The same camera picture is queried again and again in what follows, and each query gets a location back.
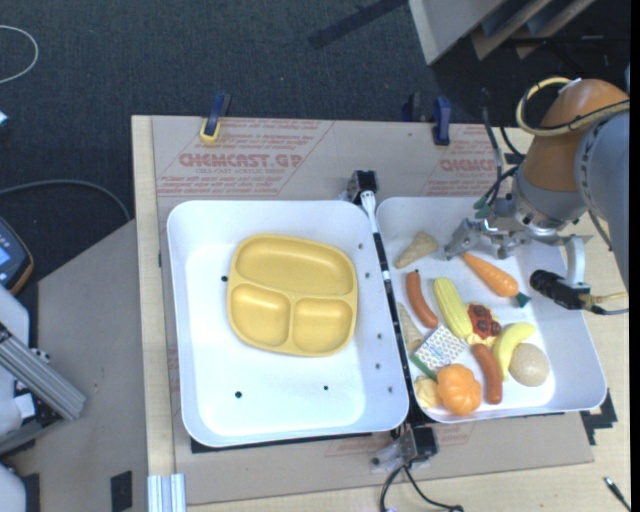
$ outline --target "sausage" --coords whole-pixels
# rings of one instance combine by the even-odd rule
[[[499,404],[502,402],[502,372],[498,360],[491,349],[482,343],[474,344],[471,350],[484,375],[485,400],[493,405]]]
[[[438,327],[440,321],[424,300],[422,288],[420,287],[420,274],[418,274],[417,270],[407,273],[405,285],[409,304],[411,304],[411,308],[418,315],[420,321],[432,329]]]

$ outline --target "yellow banana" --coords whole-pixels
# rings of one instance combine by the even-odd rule
[[[498,360],[502,372],[502,380],[507,380],[513,351],[534,332],[536,332],[536,328],[528,322],[509,324],[502,329],[500,336],[498,336],[493,346],[493,353]]]

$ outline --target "corn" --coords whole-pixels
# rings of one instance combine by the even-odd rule
[[[436,278],[433,283],[433,292],[449,330],[458,338],[468,339],[473,334],[473,324],[451,279],[447,277]]]

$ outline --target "blue clamp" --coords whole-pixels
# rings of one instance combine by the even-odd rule
[[[211,112],[209,112],[209,118],[205,119],[200,129],[200,140],[205,144],[213,144],[218,138],[218,134],[220,133],[219,120],[220,117],[227,114],[230,101],[231,96],[224,91],[216,94],[213,105],[211,106]]]
[[[449,145],[449,118],[451,117],[451,104],[444,96],[439,96],[433,102],[433,119],[436,125],[433,127],[433,142],[438,146]]]

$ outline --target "orange carrot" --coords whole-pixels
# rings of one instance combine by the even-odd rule
[[[515,297],[520,307],[529,301],[529,297],[520,293],[518,282],[504,270],[468,252],[462,253],[462,258],[478,277],[501,297]]]

